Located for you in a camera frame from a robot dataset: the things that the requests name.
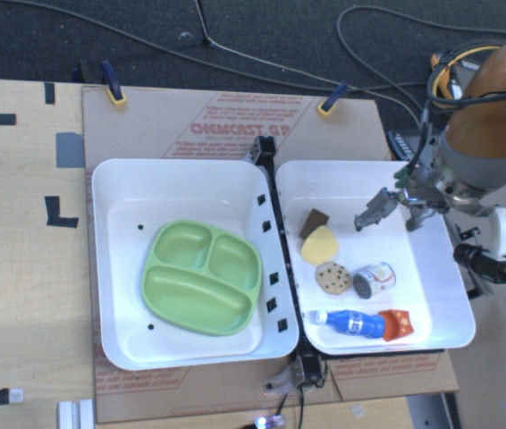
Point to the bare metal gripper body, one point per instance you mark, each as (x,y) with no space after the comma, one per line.
(441,189)

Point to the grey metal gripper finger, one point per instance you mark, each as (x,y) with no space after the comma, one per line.
(377,210)
(419,218)

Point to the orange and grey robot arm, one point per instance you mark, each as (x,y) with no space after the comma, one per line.
(485,119)

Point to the white plastic tray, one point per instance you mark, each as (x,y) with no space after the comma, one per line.
(432,280)
(128,186)

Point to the brown chocolate square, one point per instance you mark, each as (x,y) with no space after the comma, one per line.
(313,221)

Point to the yellow cheese wedge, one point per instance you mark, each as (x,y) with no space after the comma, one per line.
(320,245)

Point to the small white can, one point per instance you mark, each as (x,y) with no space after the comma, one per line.
(374,280)

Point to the chocolate chip biscuit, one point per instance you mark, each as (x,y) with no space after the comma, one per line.
(333,279)

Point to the thin black rod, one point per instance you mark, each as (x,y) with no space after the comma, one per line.
(285,257)

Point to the red fries carton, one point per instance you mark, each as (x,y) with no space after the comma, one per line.
(398,323)

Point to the blue bottle white cap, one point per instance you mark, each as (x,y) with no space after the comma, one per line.
(353,322)

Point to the green divided plate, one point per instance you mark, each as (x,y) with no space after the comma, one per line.
(201,277)

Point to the brown cardboard board red print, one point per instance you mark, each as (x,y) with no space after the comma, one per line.
(154,123)

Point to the black cylinder on white bracket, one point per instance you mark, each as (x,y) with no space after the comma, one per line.
(490,250)

